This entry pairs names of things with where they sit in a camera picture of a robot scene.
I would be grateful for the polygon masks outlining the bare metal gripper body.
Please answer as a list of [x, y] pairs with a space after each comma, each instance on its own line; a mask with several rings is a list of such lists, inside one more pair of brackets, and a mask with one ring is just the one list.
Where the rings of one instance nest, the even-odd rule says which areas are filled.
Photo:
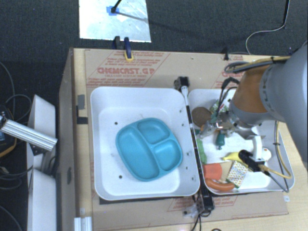
[[220, 112], [211, 116], [210, 124], [218, 130], [235, 130], [240, 121], [233, 112]]

